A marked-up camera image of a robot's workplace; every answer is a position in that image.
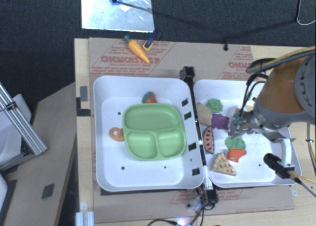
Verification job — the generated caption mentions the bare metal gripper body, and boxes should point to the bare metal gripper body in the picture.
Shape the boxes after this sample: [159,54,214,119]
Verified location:
[236,111,272,137]

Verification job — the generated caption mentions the purple grapes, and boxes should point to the purple grapes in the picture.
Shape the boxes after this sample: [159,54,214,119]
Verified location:
[211,113,230,131]

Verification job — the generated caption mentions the orange and green toy vegetable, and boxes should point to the orange and green toy vegetable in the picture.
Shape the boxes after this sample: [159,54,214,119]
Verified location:
[224,137,247,163]

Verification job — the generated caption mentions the watermelon slice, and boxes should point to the watermelon slice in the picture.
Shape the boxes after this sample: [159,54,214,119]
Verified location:
[202,125,215,155]

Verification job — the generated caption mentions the green broccoli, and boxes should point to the green broccoli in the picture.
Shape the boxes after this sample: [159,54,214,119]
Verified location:
[205,98,224,113]

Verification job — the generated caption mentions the tan bread slice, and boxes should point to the tan bread slice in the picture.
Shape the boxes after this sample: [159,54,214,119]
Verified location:
[196,102,213,126]

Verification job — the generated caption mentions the thin black and white rod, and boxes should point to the thin black and white rod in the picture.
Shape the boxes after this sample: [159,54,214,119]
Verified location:
[185,76,212,192]

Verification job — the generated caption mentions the pizza slice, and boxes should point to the pizza slice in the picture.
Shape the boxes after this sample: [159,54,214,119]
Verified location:
[211,152,237,177]

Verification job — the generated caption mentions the white plastic tray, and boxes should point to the white plastic tray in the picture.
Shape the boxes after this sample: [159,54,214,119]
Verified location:
[93,75,206,193]
[193,79,303,189]

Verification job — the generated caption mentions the green divided plate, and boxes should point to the green divided plate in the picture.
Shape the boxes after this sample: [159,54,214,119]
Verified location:
[122,103,187,161]

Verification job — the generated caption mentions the red strawberry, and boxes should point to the red strawberry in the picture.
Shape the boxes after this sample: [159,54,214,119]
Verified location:
[141,91,158,104]

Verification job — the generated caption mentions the brown cardboard board red print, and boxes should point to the brown cardboard board red print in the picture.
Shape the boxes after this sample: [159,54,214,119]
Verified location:
[88,38,296,224]

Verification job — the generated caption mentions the orange pretzel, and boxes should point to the orange pretzel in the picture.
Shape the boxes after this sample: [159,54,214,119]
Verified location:
[108,127,125,143]

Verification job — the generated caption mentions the orange carrot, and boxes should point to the orange carrot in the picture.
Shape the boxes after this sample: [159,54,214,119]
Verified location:
[123,35,151,65]

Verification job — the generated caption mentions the black cylinder on white bracket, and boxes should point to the black cylinder on white bracket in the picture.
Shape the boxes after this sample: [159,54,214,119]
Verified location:
[263,138,296,180]

